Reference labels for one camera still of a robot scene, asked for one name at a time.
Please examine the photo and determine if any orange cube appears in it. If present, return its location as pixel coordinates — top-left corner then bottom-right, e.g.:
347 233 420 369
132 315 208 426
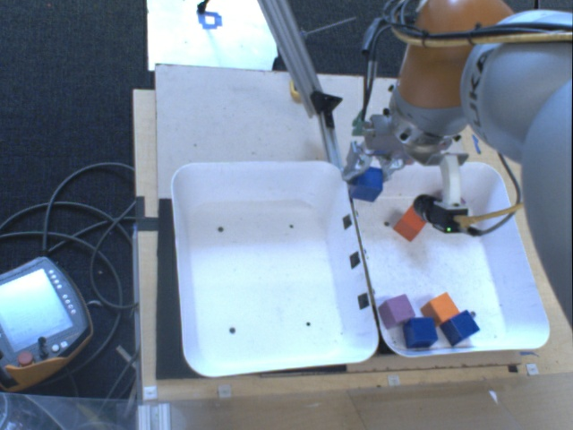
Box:
419 291 461 325
392 205 428 242

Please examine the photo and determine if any blue cube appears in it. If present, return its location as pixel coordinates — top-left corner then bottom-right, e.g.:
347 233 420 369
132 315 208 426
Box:
347 166 385 203
440 309 481 347
401 316 439 349

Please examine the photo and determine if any purple cube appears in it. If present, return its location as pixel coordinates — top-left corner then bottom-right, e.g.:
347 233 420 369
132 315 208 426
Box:
378 293 416 330

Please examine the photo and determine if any thin black rod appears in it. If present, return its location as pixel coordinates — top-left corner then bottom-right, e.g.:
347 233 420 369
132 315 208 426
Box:
346 185 382 331

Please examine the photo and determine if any black cylinder on white bracket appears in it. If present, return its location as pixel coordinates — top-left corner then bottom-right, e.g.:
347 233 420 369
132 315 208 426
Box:
412 151 470 236

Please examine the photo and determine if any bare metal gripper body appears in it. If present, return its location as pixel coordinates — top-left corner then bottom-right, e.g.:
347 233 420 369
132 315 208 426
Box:
361 113 454 166

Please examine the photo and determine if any white plastic tray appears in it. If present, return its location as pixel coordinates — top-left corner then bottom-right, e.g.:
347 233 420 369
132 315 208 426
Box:
347 160 551 357
170 159 381 378

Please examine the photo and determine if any pale wood board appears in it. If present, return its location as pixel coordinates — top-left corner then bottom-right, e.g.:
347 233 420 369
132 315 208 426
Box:
132 63 573 403

